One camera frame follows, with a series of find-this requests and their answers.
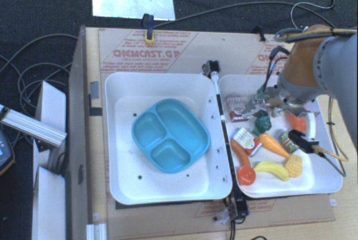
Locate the orange carrot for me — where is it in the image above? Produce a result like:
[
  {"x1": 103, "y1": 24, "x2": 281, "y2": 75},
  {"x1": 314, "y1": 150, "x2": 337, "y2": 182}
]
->
[{"x1": 257, "y1": 132, "x2": 291, "y2": 159}]

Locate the orange wedge-shaped toy food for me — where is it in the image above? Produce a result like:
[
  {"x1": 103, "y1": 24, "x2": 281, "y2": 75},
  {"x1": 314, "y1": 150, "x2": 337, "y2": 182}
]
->
[{"x1": 288, "y1": 111, "x2": 308, "y2": 133}]

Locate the green and red can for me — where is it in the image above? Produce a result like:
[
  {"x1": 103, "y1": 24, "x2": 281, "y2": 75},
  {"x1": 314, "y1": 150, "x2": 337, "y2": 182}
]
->
[{"x1": 277, "y1": 128, "x2": 300, "y2": 154}]

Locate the yellow and red carton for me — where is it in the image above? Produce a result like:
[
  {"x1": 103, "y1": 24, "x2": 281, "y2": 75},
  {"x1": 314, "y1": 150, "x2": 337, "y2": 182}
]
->
[{"x1": 232, "y1": 126, "x2": 263, "y2": 158}]

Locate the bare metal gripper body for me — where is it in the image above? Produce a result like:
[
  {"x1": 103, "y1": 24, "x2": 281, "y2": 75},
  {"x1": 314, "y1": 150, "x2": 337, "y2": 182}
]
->
[{"x1": 256, "y1": 86, "x2": 321, "y2": 119}]

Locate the green broccoli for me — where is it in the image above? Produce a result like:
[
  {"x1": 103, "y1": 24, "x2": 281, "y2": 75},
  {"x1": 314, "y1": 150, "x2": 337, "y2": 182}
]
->
[{"x1": 251, "y1": 115, "x2": 273, "y2": 137}]

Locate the black block with thin wires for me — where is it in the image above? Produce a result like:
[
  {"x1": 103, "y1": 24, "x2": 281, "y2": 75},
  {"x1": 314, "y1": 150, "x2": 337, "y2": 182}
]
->
[
  {"x1": 233, "y1": 191, "x2": 250, "y2": 218},
  {"x1": 202, "y1": 60, "x2": 222, "y2": 77}
]

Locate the thin black and white rod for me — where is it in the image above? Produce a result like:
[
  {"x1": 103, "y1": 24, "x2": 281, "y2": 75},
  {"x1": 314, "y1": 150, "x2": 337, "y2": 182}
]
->
[{"x1": 210, "y1": 72, "x2": 239, "y2": 198}]

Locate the blue divided plate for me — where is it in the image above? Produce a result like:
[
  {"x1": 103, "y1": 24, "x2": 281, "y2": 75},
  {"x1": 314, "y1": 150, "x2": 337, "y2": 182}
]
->
[{"x1": 131, "y1": 98, "x2": 211, "y2": 175}]

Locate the red-orange round fruit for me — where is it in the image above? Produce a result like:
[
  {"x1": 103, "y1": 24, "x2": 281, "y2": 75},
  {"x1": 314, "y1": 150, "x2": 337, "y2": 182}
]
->
[{"x1": 236, "y1": 164, "x2": 257, "y2": 187}]

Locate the yellow ridged biscuit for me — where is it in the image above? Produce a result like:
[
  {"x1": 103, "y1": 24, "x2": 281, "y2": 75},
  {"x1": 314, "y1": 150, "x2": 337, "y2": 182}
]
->
[{"x1": 283, "y1": 153, "x2": 304, "y2": 178}]

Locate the brown cardboard board red print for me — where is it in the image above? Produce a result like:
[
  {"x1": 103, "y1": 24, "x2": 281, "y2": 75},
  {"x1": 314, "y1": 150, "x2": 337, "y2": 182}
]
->
[{"x1": 98, "y1": 28, "x2": 336, "y2": 234}]

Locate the red and white packet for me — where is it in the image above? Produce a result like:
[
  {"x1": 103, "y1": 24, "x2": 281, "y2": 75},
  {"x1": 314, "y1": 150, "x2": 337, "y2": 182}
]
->
[{"x1": 224, "y1": 95, "x2": 250, "y2": 123}]

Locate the orange sausage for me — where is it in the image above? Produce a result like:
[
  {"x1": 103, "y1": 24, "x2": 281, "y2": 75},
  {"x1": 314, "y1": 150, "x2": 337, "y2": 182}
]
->
[{"x1": 229, "y1": 139, "x2": 251, "y2": 168}]

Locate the yellow banana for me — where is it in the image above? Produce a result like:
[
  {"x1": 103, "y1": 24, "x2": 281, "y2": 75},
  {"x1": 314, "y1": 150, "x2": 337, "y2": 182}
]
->
[{"x1": 253, "y1": 160, "x2": 290, "y2": 182}]

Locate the white plastic tray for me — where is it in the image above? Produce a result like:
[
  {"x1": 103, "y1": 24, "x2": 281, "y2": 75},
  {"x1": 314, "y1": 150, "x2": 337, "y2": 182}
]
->
[
  {"x1": 104, "y1": 71, "x2": 234, "y2": 206},
  {"x1": 218, "y1": 74, "x2": 344, "y2": 199}
]

